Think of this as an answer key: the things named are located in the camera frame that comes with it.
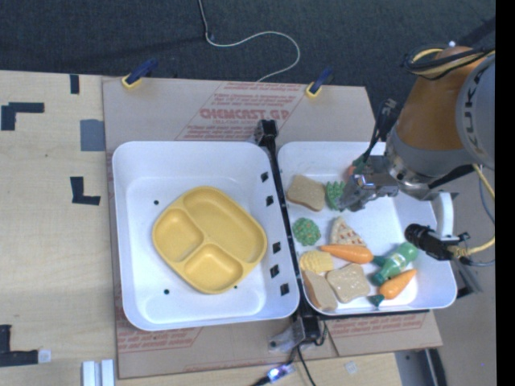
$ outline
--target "gray floor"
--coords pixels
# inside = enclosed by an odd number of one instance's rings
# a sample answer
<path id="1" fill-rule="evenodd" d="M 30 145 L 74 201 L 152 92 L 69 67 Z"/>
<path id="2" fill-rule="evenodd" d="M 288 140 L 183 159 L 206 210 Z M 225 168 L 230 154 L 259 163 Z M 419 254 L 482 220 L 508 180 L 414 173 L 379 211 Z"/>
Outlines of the gray floor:
<path id="1" fill-rule="evenodd" d="M 494 175 L 485 171 L 494 186 Z M 470 247 L 483 244 L 494 233 L 484 211 L 476 174 L 456 180 L 449 187 L 459 190 L 454 199 L 455 234 L 468 232 Z M 491 212 L 494 205 L 485 198 Z M 490 261 L 495 248 L 474 256 L 476 261 Z M 491 386 L 497 384 L 496 367 L 496 270 L 453 264 L 458 287 L 468 294 L 458 297 L 446 309 L 436 310 L 435 317 L 443 345 L 437 349 L 444 379 L 438 364 L 428 363 L 428 351 L 397 353 L 399 371 L 405 386 Z"/>

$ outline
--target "hole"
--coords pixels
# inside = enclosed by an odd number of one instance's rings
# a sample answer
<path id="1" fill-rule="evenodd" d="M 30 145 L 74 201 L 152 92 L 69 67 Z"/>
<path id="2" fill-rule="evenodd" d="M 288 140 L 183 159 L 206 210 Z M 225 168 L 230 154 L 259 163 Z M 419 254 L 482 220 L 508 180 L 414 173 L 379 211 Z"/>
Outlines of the hole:
<path id="1" fill-rule="evenodd" d="M 270 269 L 270 276 L 272 278 L 276 277 L 279 274 L 279 265 L 275 265 Z"/>
<path id="2" fill-rule="evenodd" d="M 290 287 L 287 283 L 284 285 L 281 285 L 281 296 L 284 296 L 285 294 L 288 294 L 290 292 Z"/>

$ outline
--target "blue clamp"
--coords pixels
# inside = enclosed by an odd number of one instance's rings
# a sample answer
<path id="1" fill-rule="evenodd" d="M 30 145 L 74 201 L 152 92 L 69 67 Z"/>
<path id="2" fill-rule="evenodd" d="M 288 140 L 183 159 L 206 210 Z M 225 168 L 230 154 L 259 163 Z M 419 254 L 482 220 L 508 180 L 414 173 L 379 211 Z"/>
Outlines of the blue clamp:
<path id="1" fill-rule="evenodd" d="M 331 83 L 333 78 L 334 76 L 332 75 L 332 68 L 325 68 L 323 72 L 320 73 L 319 78 L 306 87 L 307 96 L 317 97 L 320 93 L 320 89 L 322 88 L 322 84 Z"/>
<path id="2" fill-rule="evenodd" d="M 137 66 L 129 75 L 122 78 L 122 84 L 125 88 L 134 88 L 139 85 L 142 77 L 149 76 L 152 71 L 158 67 L 156 59 L 149 59 L 145 63 Z"/>

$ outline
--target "yellow plate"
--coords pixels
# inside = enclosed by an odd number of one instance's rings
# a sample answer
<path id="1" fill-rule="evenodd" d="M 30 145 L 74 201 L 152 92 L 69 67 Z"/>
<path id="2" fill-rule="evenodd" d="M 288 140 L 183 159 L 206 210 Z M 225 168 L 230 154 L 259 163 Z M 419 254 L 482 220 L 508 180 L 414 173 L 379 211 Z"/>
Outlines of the yellow plate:
<path id="1" fill-rule="evenodd" d="M 191 286 L 206 294 L 237 285 L 265 255 L 262 226 L 215 187 L 181 195 L 155 221 L 159 255 Z"/>

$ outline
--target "white tray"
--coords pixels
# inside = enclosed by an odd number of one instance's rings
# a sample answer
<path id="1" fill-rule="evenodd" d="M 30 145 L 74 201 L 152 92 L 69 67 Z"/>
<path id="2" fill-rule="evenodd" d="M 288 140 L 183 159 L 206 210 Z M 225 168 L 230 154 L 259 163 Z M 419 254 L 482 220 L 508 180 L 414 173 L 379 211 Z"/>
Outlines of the white tray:
<path id="1" fill-rule="evenodd" d="M 344 171 L 352 161 L 368 147 L 366 142 L 292 142 L 285 144 L 278 153 L 282 185 L 286 193 L 295 175 L 305 175 L 311 179 L 327 182 L 343 180 Z M 373 154 L 382 154 L 384 143 L 378 143 Z M 421 202 L 399 193 L 394 198 L 379 198 L 366 204 L 365 209 L 351 212 L 331 210 L 327 205 L 315 212 L 308 208 L 287 202 L 290 224 L 300 217 L 307 217 L 319 226 L 322 237 L 316 243 L 328 243 L 332 221 L 342 216 L 365 240 L 376 255 L 384 255 L 406 241 L 404 230 L 408 224 L 416 223 L 436 228 L 436 219 L 430 202 Z M 295 241 L 298 256 L 315 246 L 302 246 Z M 335 259 L 335 267 L 347 264 Z M 339 303 L 336 310 L 320 313 L 332 316 L 349 314 L 386 313 L 409 310 L 428 310 L 447 307 L 456 296 L 456 283 L 448 261 L 437 261 L 420 251 L 413 262 L 418 272 L 415 279 L 395 299 L 383 301 L 377 309 L 367 298 L 357 298 L 349 303 Z M 364 265 L 369 275 L 379 268 L 372 264 Z M 371 286 L 369 294 L 376 294 Z"/>
<path id="2" fill-rule="evenodd" d="M 113 155 L 113 182 L 122 302 L 133 325 L 158 331 L 285 318 L 295 312 L 299 288 L 264 150 L 247 142 L 128 142 Z M 198 186 L 225 192 L 267 235 L 261 263 L 222 294 L 193 289 L 152 244 L 159 214 Z"/>

